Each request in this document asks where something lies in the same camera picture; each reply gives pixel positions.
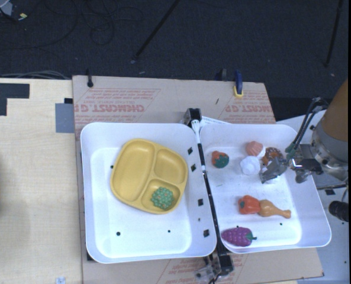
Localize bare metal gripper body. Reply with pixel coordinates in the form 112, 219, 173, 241
286, 143, 349, 185

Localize brown doughnut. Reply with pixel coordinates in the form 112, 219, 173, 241
262, 147, 284, 166

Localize white plastic tray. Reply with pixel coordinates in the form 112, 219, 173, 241
80, 121, 218, 264
199, 122, 333, 254

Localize white round toy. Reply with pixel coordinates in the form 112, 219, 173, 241
239, 155, 262, 176

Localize pink shell-shaped toy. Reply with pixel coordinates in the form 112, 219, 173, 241
245, 140, 265, 157

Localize tan chicken drumstick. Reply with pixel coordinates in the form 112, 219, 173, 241
257, 199, 292, 220

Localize orange bell pepper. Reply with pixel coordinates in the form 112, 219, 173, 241
237, 195, 261, 215

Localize orange and green strawberry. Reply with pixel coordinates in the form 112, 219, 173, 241
211, 150, 230, 169

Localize thin black and white rod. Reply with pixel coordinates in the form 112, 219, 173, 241
191, 119, 227, 259

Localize purple grapes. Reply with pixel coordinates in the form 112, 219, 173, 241
221, 227, 257, 247

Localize white paper slip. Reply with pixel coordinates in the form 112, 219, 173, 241
199, 115, 233, 126

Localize green grapes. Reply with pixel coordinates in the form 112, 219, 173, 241
150, 186, 175, 211

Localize brown cardboard board red print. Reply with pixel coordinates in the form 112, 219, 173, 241
72, 75, 325, 284

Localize yellow divided plate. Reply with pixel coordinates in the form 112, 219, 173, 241
110, 138, 189, 215

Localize black cylinder on white bracket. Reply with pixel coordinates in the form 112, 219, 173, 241
328, 199, 349, 222

